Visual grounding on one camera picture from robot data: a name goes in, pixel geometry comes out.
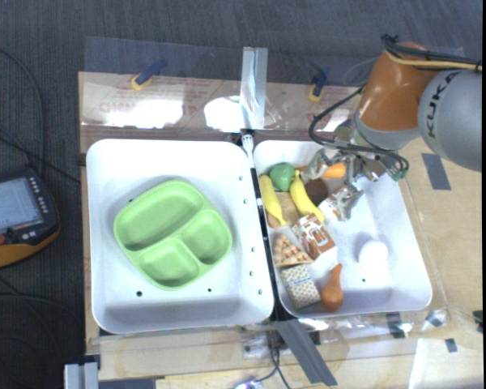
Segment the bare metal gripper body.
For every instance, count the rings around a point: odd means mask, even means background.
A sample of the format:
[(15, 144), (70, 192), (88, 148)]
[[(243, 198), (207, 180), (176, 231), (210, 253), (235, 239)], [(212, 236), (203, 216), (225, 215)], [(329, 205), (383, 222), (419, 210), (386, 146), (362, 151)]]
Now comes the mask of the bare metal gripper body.
[(343, 152), (352, 152), (352, 150), (346, 149), (346, 145), (355, 145), (361, 147), (370, 147), (370, 145), (363, 140), (354, 124), (339, 125), (335, 129), (334, 146)]

